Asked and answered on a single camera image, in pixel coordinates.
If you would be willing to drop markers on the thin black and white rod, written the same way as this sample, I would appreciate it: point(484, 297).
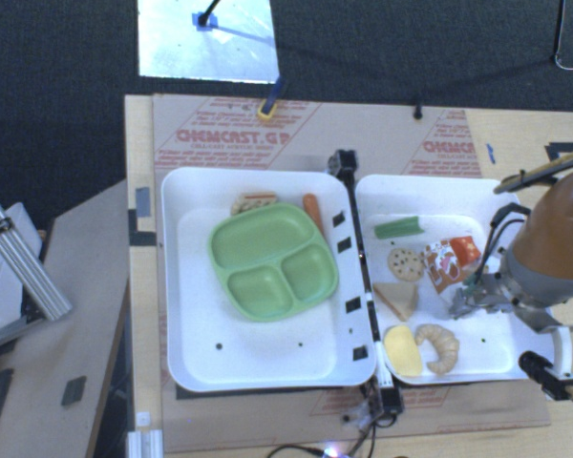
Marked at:
point(360, 256)

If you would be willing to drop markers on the green divided plate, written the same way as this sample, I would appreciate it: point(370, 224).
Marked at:
point(267, 251)

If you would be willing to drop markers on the green toy celery stick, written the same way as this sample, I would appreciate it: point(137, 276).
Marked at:
point(397, 228)

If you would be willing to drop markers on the tan toy sandwich triangle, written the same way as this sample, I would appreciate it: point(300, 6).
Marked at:
point(401, 299)

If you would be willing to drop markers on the orange toy sausage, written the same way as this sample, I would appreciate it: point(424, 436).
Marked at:
point(313, 213)

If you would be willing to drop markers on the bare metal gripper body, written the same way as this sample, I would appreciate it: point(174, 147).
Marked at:
point(494, 294)

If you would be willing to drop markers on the yellow oval toy food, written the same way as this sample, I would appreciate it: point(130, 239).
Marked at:
point(402, 351)

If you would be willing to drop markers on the black cylinder on white bracket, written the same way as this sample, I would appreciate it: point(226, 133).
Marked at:
point(549, 375)

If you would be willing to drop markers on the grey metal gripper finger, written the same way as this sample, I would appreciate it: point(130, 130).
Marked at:
point(458, 310)
point(464, 295)

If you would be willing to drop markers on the white plastic tray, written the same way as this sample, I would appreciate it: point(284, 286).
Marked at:
point(267, 351)
point(482, 351)

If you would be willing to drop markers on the beige toy croissant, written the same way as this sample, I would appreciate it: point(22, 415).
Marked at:
point(441, 346)

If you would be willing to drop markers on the brown cardboard board red print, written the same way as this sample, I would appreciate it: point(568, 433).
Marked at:
point(387, 127)

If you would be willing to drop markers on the tan toy waffle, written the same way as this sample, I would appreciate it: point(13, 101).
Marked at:
point(253, 202)

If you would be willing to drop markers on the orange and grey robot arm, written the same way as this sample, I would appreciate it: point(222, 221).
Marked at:
point(551, 236)

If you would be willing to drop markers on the brown chocolate chip biscuit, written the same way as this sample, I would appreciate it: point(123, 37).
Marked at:
point(405, 264)

